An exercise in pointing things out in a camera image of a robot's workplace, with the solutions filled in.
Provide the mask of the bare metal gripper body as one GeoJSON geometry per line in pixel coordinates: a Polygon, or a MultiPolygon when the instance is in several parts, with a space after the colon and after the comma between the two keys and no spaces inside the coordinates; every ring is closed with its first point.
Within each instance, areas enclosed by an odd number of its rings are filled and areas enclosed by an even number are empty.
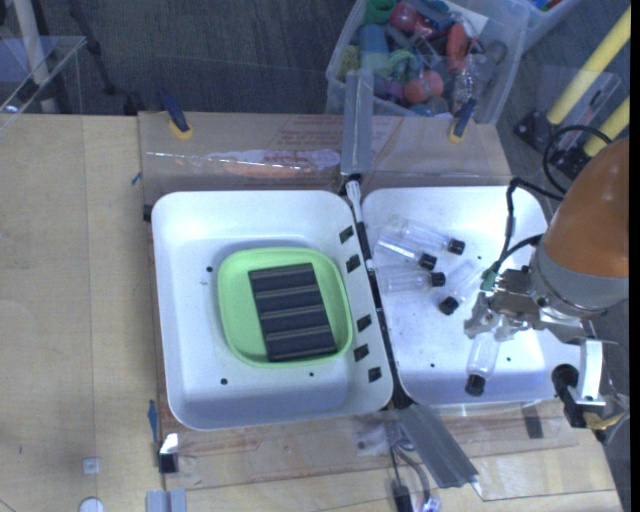
{"type": "Polygon", "coordinates": [[[495,316],[505,314],[526,320],[527,330],[551,332],[560,342],[578,344],[593,337],[585,311],[562,299],[532,269],[506,270],[489,298],[495,316]]]}

